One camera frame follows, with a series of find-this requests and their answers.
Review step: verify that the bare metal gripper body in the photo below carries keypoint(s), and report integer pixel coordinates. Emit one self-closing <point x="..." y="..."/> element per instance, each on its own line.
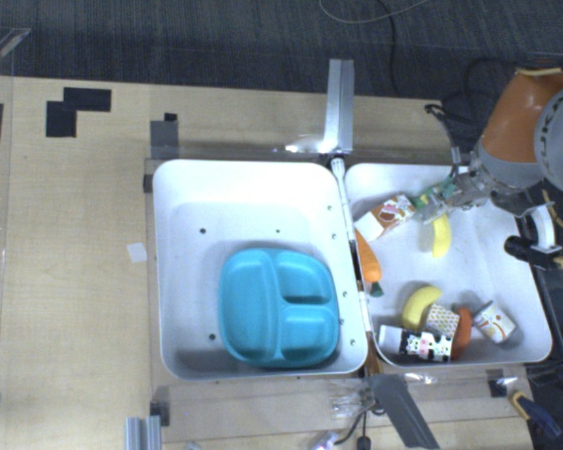
<point x="469" y="189"/>

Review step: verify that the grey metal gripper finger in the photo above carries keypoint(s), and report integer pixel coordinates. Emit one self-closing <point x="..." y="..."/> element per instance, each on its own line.
<point x="443" y="204"/>
<point x="429" y="211"/>

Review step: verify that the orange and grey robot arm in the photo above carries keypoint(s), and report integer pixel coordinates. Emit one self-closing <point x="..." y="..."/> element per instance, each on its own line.
<point x="511" y="124"/>

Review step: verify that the yellow banana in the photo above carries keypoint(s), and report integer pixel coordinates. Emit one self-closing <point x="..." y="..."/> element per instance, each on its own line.
<point x="442" y="239"/>
<point x="417" y="307"/>

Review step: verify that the orange and white carton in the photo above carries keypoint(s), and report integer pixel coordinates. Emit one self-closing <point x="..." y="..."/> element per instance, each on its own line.
<point x="384" y="216"/>

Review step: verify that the white plastic tray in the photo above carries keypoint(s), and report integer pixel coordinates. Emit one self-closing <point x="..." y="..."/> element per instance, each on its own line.
<point x="192" y="274"/>
<point x="488" y="270"/>

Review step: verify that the orange carrot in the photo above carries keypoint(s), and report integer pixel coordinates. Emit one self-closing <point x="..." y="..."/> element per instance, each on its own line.
<point x="367" y="260"/>

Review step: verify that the white cup with orange print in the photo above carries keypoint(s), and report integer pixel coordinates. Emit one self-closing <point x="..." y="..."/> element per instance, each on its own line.
<point x="495" y="324"/>

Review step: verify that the black and white cow carton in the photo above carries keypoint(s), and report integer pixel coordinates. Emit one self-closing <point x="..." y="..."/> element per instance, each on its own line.
<point x="417" y="345"/>

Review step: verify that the blue divided plate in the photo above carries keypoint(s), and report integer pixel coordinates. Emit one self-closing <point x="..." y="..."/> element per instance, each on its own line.
<point x="272" y="307"/>

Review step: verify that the black cylinder on white bracket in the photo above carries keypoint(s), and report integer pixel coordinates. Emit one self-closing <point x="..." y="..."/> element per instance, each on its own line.
<point x="530" y="249"/>

